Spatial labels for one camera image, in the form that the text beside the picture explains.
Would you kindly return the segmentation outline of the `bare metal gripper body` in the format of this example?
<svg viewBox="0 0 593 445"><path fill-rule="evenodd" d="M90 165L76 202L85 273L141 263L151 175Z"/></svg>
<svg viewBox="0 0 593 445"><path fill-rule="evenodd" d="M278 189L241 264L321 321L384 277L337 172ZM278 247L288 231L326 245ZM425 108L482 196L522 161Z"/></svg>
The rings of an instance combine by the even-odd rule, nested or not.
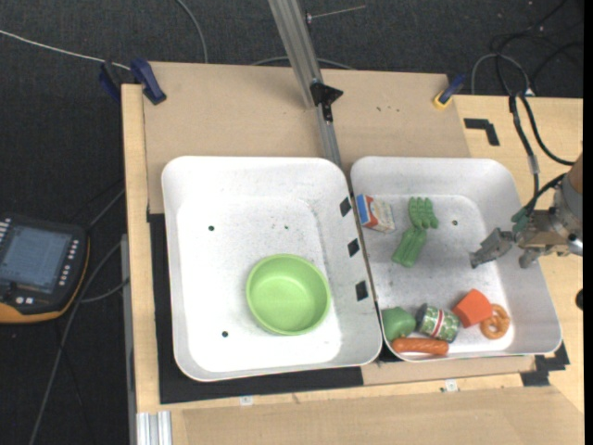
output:
<svg viewBox="0 0 593 445"><path fill-rule="evenodd" d="M521 210L512 220L515 242L532 257L583 255L583 224L570 210Z"/></svg>

